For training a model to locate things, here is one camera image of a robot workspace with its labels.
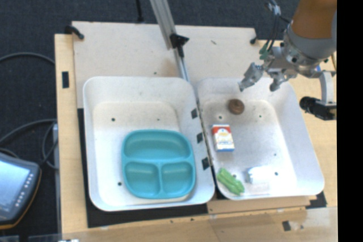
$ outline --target wooden board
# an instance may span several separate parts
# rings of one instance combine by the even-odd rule
[[[148,30],[149,26],[144,25],[144,28]],[[205,45],[208,42],[212,46],[216,46],[216,44],[227,45],[228,39],[233,42],[230,46],[238,45],[238,43],[240,43],[240,36],[238,36],[239,33],[242,35],[246,35],[246,32],[247,34],[251,33],[251,29],[246,29],[245,31],[243,28],[199,29],[198,27],[183,27],[180,30],[183,29],[186,32],[190,32],[190,34],[193,33],[193,42],[195,44]],[[212,39],[210,39],[209,35],[211,31],[213,31]],[[55,50],[60,144],[62,232],[89,231],[87,229],[85,192],[83,187],[81,152],[79,146],[73,37],[71,35],[55,35]],[[62,72],[68,72],[69,88],[63,88],[62,86]],[[298,77],[297,79],[291,80],[291,84],[293,85],[298,98],[303,96],[319,97],[320,84],[318,80],[309,80],[304,77]],[[324,189],[324,192],[328,205],[337,206],[336,121],[324,122],[308,114],[304,114],[304,119],[326,180],[326,188]],[[270,205],[263,202],[252,204],[245,203],[244,205],[240,204],[238,206],[234,201],[221,201],[221,203],[218,203],[219,201],[213,200],[210,202],[209,208],[214,210],[214,213],[236,211],[242,213],[244,211],[260,209],[276,209],[298,205],[303,206],[308,203],[308,200],[309,197],[295,197],[290,200],[289,198],[283,199],[278,203],[273,201]],[[111,228],[138,227],[141,225],[149,225],[150,223],[163,224],[165,222],[166,221],[163,220],[136,222],[116,225]]]

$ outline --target white object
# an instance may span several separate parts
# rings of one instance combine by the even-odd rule
[[[197,87],[201,117],[205,128],[218,122],[229,124],[235,150],[216,152],[213,136],[206,130],[209,153],[217,171],[226,168],[240,180],[245,192],[237,196],[221,183],[221,193],[234,200],[313,196],[324,187],[296,94],[289,83],[270,92],[270,78],[262,77],[254,86],[240,92],[239,78],[209,78]],[[234,115],[228,110],[231,99],[243,101],[244,111]],[[246,172],[256,165],[268,165],[273,175],[268,186],[246,181]]]
[[[247,172],[247,181],[251,184],[269,183],[273,179],[273,171],[269,165],[252,167]]]
[[[228,124],[213,125],[212,134],[216,151],[234,150],[233,137]]]
[[[104,211],[197,205],[214,194],[192,86],[180,78],[94,77],[83,89],[89,194]],[[191,143],[196,166],[194,189],[173,199],[138,198],[126,188],[121,166],[125,136],[138,129],[167,129],[182,133]]]

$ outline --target black clamp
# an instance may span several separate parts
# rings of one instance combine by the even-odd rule
[[[306,113],[313,114],[319,119],[336,120],[336,103],[322,104],[317,98],[303,97],[299,104]]]
[[[74,33],[75,35],[77,35],[78,36],[78,38],[80,39],[80,40],[83,40],[84,39],[84,35],[83,34],[81,34],[80,32],[79,32],[79,30],[78,29],[76,29],[74,26],[66,26],[65,28],[64,28],[64,33],[65,34],[67,34],[67,35],[71,35],[72,33]]]
[[[170,36],[171,45],[174,49],[176,48],[178,50],[179,57],[181,58],[184,58],[183,45],[185,45],[188,40],[188,37],[179,36],[176,33],[173,33]]]

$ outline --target teal divided plate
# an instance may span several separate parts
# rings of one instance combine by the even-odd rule
[[[179,198],[194,188],[192,146],[179,132],[133,131],[123,141],[121,158],[125,185],[137,197]]]

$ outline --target white tray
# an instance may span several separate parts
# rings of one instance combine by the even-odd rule
[[[197,205],[215,190],[212,171],[202,160],[208,152],[192,86],[180,78],[93,77],[83,88],[89,195],[104,211]],[[168,129],[184,134],[195,156],[196,183],[190,194],[174,199],[144,199],[126,188],[121,171],[121,144],[138,129]]]
[[[307,132],[302,111],[292,86],[284,83],[270,92],[270,78],[262,78],[242,93],[240,79],[210,78],[197,87],[201,117],[206,132],[215,174],[226,168],[242,181],[245,193],[232,194],[220,182],[221,193],[234,200],[312,196],[324,187],[324,178]],[[229,112],[230,99],[240,99],[245,110],[240,115]],[[211,127],[229,124],[235,150],[216,152]],[[247,171],[266,165],[263,182],[248,182]]]

